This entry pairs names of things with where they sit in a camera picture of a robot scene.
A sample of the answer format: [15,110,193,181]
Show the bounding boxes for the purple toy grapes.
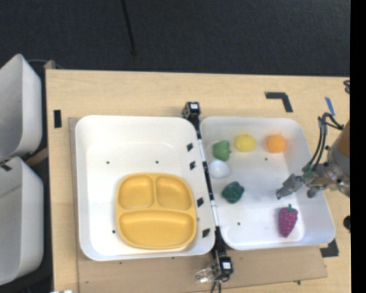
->
[278,204,299,238]

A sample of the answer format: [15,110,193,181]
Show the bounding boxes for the white toy egg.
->
[209,159,231,179]

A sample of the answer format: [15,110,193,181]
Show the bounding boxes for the yellow divided plate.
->
[115,172,198,250]

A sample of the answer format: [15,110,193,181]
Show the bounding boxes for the dark green toy broccoli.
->
[221,181,245,204]

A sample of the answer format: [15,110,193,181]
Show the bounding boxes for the light green toy pepper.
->
[212,140,232,161]

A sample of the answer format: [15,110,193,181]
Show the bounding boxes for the thin black and white rod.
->
[190,114,225,256]

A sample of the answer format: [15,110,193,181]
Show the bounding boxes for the white plastic tray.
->
[74,115,217,262]
[199,116,337,251]

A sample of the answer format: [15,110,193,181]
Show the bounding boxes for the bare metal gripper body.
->
[302,162,351,198]

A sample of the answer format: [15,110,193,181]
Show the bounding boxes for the orange toy orange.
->
[267,134,287,154]

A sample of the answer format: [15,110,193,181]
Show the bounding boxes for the black block with thin wires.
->
[217,256,233,277]
[184,101,201,118]

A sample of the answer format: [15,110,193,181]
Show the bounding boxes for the yellow toy lemon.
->
[234,134,257,153]

